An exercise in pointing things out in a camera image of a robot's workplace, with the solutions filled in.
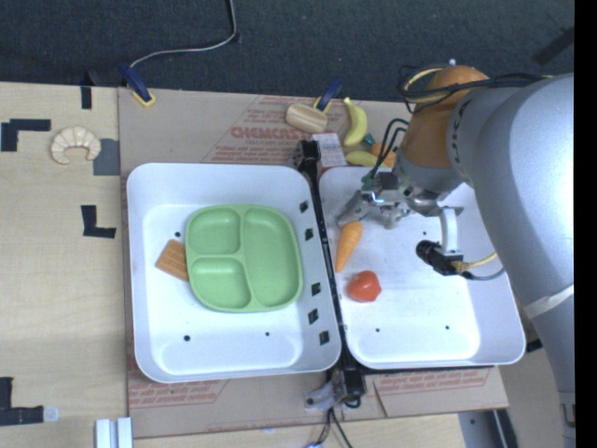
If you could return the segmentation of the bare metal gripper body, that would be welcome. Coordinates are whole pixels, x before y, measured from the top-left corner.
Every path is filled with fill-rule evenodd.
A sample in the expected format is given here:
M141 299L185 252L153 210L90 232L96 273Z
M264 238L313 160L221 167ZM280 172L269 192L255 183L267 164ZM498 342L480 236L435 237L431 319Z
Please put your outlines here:
M442 211L438 204L462 183L454 171L378 171L365 175L366 201L393 216L406 210L436 217Z

